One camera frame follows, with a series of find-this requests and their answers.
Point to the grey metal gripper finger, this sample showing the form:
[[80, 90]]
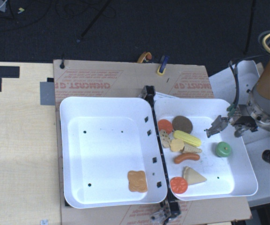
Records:
[[217, 125], [239, 132]]

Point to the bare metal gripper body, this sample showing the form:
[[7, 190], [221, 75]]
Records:
[[245, 121]]

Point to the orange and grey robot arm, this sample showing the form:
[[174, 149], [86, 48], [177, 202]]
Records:
[[264, 85]]

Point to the green round toy fruit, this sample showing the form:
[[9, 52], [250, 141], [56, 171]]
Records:
[[223, 149]]

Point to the yellow corn cob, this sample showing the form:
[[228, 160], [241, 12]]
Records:
[[187, 138]]

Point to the beige ribbed cone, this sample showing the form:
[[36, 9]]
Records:
[[192, 149]]

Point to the brown round biscuit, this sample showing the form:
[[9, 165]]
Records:
[[182, 124]]

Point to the white plastic tray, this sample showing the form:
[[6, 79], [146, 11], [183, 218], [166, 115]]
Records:
[[219, 172], [106, 153]]

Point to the orange-brown sausage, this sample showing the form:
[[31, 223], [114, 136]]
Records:
[[186, 158]]

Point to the pale yellow flower biscuit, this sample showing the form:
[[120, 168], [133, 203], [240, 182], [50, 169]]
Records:
[[177, 145]]

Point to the orange-red round slice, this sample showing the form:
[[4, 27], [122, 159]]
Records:
[[164, 126]]

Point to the beige lotus root slice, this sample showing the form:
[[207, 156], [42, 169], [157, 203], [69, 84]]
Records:
[[164, 138]]

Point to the beige wedge slice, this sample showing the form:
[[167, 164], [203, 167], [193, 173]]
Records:
[[193, 176]]

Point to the thin black rod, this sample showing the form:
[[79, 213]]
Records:
[[161, 149]]

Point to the orange citrus slice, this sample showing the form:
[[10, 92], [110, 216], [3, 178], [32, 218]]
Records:
[[178, 185]]

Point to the orange toast slice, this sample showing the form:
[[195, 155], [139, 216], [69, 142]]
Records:
[[137, 181]]

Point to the brown cardboard board red print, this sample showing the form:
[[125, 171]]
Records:
[[116, 78]]

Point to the black cylinder on white bracket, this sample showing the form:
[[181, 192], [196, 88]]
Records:
[[267, 156]]

